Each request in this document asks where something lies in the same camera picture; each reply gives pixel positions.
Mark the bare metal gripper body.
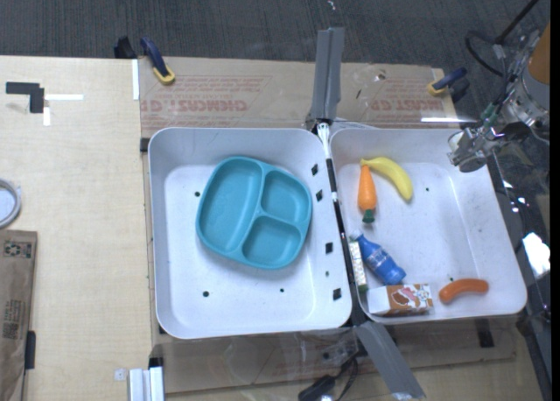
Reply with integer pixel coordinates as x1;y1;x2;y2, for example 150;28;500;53
479;83;551;143

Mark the yellow banana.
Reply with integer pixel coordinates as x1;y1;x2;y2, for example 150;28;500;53
359;156;415;204

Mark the white plastic tray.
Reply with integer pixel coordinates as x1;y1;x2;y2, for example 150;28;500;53
147;126;354;341
328;127;529;327

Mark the orange carrot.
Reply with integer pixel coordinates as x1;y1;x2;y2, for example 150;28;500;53
357;164;379;224

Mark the orange sausage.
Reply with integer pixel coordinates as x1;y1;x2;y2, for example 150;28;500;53
437;278;490;306

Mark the thin black and white rod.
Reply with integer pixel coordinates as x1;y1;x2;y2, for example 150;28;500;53
315;121;365;327

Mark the blue bottle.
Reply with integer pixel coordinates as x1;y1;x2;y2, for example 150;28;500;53
352;229;408;287

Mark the white and brown carton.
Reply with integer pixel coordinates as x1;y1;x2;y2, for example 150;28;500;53
366;283;436;318

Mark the brown cardboard board red print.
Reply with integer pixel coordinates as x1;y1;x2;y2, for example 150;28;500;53
138;55;518;394

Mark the blue divided plate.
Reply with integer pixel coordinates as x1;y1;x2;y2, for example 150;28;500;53
194;155;314;271

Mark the brown paper bag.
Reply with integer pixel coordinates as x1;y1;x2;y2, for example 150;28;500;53
0;229;39;401

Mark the white ring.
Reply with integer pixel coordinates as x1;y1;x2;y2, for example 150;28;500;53
0;178;23;230

